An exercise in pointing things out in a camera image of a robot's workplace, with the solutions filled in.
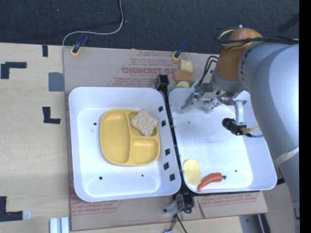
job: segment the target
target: beige sponge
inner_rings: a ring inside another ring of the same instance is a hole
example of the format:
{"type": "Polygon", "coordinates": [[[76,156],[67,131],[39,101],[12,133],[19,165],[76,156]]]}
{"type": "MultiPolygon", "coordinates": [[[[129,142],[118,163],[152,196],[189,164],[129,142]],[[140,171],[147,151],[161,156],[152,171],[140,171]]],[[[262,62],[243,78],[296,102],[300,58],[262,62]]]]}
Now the beige sponge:
{"type": "Polygon", "coordinates": [[[179,71],[192,73],[193,72],[192,62],[188,60],[181,60],[179,71]]]}
{"type": "Polygon", "coordinates": [[[150,136],[157,126],[158,120],[146,110],[140,110],[131,119],[131,125],[138,129],[143,135],[150,136]]]}

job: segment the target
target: dark gray floor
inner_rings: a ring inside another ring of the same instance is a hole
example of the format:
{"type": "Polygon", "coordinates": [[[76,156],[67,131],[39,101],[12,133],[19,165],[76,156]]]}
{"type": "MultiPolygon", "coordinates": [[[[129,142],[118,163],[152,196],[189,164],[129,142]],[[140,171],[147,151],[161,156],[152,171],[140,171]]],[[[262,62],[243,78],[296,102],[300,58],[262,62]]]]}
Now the dark gray floor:
{"type": "MultiPolygon", "coordinates": [[[[299,38],[299,0],[121,0],[125,22],[113,35],[91,35],[90,47],[220,52],[217,28],[252,28],[263,36],[299,38]]],[[[62,45],[73,31],[119,27],[117,0],[0,0],[0,42],[62,45]]],[[[72,45],[78,34],[67,39],[72,45]]]]}

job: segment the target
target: yellow plate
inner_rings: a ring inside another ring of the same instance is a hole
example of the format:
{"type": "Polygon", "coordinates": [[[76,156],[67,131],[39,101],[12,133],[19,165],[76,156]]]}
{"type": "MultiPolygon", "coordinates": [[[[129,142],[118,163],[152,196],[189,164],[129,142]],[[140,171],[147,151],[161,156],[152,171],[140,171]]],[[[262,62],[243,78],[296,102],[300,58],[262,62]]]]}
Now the yellow plate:
{"type": "Polygon", "coordinates": [[[104,158],[116,165],[143,166],[156,161],[160,155],[158,126],[151,136],[144,136],[130,124],[138,111],[115,109],[101,119],[100,142],[104,158]]]}

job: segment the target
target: white tray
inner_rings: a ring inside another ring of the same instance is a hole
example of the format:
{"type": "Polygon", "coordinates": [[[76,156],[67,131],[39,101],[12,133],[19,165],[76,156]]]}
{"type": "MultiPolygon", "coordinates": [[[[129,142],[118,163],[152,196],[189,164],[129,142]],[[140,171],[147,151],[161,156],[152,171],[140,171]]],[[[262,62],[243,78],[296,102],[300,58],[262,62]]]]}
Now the white tray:
{"type": "Polygon", "coordinates": [[[181,177],[163,96],[152,88],[78,87],[69,95],[74,189],[83,200],[133,199],[175,194],[181,177]],[[100,121],[111,109],[145,109],[158,118],[159,158],[146,166],[106,161],[99,141],[100,121]]]}
{"type": "MultiPolygon", "coordinates": [[[[220,105],[208,114],[203,103],[197,102],[191,110],[181,113],[181,106],[192,92],[192,88],[178,88],[169,95],[181,165],[194,159],[202,178],[220,172],[226,179],[198,191],[197,185],[189,184],[184,176],[188,188],[199,194],[273,188],[276,172],[264,138],[236,136],[222,126],[224,118],[235,118],[234,106],[220,105]]],[[[249,94],[242,92],[237,99],[247,101],[243,107],[247,127],[256,127],[249,94]]]]}

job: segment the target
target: beige table surface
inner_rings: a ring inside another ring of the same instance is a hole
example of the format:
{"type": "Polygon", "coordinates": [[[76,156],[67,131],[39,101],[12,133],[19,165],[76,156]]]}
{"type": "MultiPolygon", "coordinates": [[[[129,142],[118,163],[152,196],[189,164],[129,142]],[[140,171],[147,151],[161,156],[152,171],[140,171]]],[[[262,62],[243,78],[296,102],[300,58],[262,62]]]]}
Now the beige table surface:
{"type": "MultiPolygon", "coordinates": [[[[4,233],[46,233],[49,219],[70,217],[64,92],[49,92],[48,73],[63,73],[62,47],[0,43],[0,63],[27,62],[0,79],[0,196],[6,211],[29,211],[31,219],[0,222],[4,233]],[[51,107],[43,123],[42,107],[51,107]]],[[[242,233],[238,216],[183,222],[188,233],[242,233]]],[[[162,233],[170,223],[91,231],[91,233],[162,233]]],[[[183,232],[176,223],[173,233],[183,232]]]]}

